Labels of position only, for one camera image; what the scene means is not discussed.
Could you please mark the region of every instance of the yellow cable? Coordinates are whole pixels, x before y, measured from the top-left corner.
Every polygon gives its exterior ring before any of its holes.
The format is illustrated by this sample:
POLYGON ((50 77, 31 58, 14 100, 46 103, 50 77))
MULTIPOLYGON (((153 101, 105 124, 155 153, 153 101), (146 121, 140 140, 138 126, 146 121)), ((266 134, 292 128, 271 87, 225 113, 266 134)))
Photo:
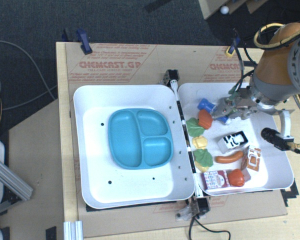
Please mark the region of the yellow cable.
POLYGON ((254 35, 254 38, 253 38, 253 42, 255 44, 255 46, 257 46, 258 48, 260 49, 273 49, 273 48, 276 48, 276 47, 279 47, 279 46, 282 46, 284 45, 285 43, 289 42, 291 39, 295 38, 296 36, 300 35, 300 30, 298 30, 297 32, 295 32, 294 34, 292 34, 291 36, 285 38, 285 39, 282 39, 281 41, 279 42, 276 42, 276 43, 272 43, 272 44, 261 44, 258 42, 258 37, 259 35, 261 35, 261 33, 268 29, 268 28, 272 28, 272 27, 282 27, 283 24, 281 23, 270 23, 270 24, 267 24, 265 26, 263 26, 258 32, 255 33, 254 35))

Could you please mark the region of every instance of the toy sausage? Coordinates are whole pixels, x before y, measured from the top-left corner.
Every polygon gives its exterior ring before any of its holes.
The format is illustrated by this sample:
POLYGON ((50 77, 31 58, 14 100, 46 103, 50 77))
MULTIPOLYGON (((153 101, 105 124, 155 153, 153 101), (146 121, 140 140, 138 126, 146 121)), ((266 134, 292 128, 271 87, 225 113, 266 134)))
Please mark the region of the toy sausage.
POLYGON ((229 164, 229 163, 238 161, 243 156, 244 156, 244 153, 241 150, 239 150, 236 153, 228 155, 228 156, 218 155, 215 157, 215 161, 220 164, 229 164))

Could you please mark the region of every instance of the blue clamp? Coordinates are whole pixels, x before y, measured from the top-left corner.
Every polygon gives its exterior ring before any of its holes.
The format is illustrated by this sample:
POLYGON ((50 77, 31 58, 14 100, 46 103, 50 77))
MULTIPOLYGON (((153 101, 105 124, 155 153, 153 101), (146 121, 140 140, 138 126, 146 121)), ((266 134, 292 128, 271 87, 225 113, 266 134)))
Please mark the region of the blue clamp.
POLYGON ((91 54, 92 49, 88 42, 88 37, 86 31, 84 31, 82 28, 78 28, 76 31, 76 35, 78 37, 79 42, 82 43, 81 49, 84 52, 85 55, 91 54))

